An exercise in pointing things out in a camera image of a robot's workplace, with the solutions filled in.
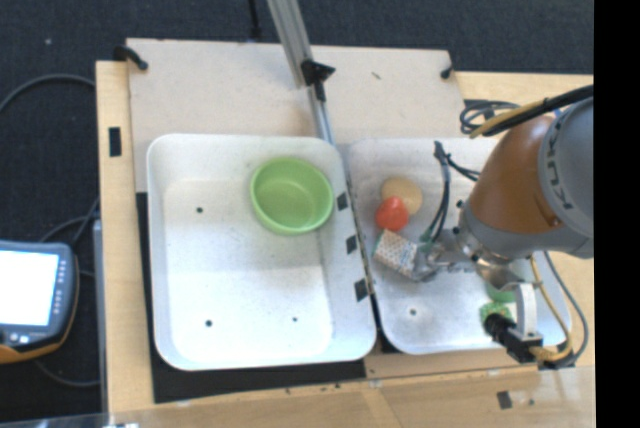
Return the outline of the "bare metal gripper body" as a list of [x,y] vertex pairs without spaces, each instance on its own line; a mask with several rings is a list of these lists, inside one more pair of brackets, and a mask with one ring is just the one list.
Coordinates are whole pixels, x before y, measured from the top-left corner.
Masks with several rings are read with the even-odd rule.
[[443,230],[431,248],[430,262],[450,270],[473,270],[482,277],[509,270],[506,258],[491,252],[464,228]]

